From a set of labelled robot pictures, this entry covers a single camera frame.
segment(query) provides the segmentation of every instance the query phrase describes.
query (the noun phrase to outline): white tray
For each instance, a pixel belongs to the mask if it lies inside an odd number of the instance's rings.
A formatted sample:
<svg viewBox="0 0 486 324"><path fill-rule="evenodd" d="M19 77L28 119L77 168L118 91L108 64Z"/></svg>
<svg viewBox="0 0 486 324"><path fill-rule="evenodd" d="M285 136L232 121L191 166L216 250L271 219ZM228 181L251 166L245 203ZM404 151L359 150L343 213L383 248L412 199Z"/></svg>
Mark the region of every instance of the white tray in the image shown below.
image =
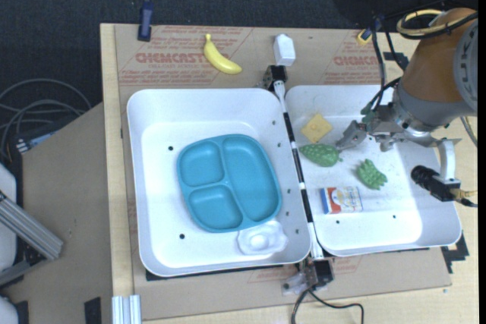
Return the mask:
<svg viewBox="0 0 486 324"><path fill-rule="evenodd" d="M301 128L317 113L333 129L319 143L334 145L351 120L360 121L366 106L379 86L298 86L286 95L289 117L298 146L310 141ZM383 103L390 100L385 95ZM326 251L337 256L408 250L454 244L461 225L453 202L440 202L410 178L416 165L440 170L434 149L415 143L396 144L381 152L374 139L366 139L355 148L340 153L342 162L322 168L301 156L302 171L308 189L317 239ZM367 189L355 170L370 159L388 182L380 190ZM354 213L327 214L319 189L358 187L363 210Z"/></svg>
<svg viewBox="0 0 486 324"><path fill-rule="evenodd" d="M278 99L261 89L141 90L128 101L140 258L162 277L297 263L311 239ZM277 220L289 239L280 253L244 255L238 232L211 233L190 217L176 160L187 145L244 134L266 151L282 193Z"/></svg>

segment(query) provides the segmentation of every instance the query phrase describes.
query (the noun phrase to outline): blue plate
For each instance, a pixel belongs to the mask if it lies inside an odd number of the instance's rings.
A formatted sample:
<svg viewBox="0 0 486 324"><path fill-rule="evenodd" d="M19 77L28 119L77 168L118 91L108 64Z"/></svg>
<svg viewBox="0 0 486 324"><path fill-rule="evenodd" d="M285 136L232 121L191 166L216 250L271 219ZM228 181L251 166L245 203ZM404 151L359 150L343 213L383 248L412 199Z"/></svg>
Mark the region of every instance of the blue plate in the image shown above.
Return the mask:
<svg viewBox="0 0 486 324"><path fill-rule="evenodd" d="M200 140L177 159L189 213L203 229L230 232L271 220L282 195L262 146L241 134Z"/></svg>

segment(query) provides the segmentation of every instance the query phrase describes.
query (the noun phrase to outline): green object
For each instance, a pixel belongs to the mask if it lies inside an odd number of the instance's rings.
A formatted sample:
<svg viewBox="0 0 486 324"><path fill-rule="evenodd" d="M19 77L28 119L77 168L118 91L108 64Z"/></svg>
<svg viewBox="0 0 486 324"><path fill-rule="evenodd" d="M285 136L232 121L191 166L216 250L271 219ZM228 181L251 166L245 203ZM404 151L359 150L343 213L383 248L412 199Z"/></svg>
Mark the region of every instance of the green object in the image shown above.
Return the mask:
<svg viewBox="0 0 486 324"><path fill-rule="evenodd" d="M380 187L385 184L385 182L388 182L387 176L379 171L374 163L369 159L366 159L362 164L359 165L358 176L363 184L371 189L379 190Z"/></svg>
<svg viewBox="0 0 486 324"><path fill-rule="evenodd" d="M315 143L300 147L299 151L312 162L324 168L334 166L339 161L339 151L334 146Z"/></svg>

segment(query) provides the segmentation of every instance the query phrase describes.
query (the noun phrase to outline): yellow sponge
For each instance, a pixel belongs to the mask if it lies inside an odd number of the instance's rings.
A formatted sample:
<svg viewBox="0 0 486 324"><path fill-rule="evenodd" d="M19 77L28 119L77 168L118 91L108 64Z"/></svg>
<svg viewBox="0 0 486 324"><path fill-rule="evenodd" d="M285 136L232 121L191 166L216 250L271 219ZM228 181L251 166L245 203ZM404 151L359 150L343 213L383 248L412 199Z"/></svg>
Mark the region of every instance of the yellow sponge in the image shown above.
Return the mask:
<svg viewBox="0 0 486 324"><path fill-rule="evenodd" d="M310 121L301 129L301 132L312 142L317 143L319 140L333 129L330 122L322 117L321 114L316 114Z"/></svg>

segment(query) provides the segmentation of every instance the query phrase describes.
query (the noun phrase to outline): yellow banana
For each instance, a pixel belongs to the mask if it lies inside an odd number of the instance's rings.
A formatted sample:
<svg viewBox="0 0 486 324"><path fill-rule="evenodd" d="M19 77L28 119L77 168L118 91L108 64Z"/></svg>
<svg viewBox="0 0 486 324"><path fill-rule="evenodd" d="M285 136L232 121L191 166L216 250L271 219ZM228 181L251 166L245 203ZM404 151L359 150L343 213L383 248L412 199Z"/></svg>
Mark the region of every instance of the yellow banana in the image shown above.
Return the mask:
<svg viewBox="0 0 486 324"><path fill-rule="evenodd" d="M224 57L217 47L215 47L213 41L211 41L211 34L206 34L206 43L204 44L204 57L214 66L217 70L227 74L237 74L242 71L241 67L235 62L228 60Z"/></svg>

